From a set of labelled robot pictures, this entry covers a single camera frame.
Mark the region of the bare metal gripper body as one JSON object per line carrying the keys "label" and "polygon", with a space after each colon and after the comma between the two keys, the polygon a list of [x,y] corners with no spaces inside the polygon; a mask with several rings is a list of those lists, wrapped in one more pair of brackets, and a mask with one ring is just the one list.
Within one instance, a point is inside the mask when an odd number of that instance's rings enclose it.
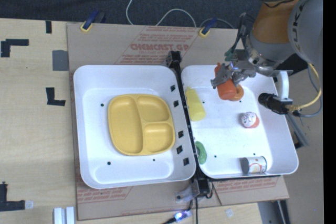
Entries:
{"label": "bare metal gripper body", "polygon": [[276,62],[254,51],[250,54],[247,50],[237,49],[232,56],[231,67],[234,73],[243,77],[255,77],[256,74],[272,76],[276,69]]}

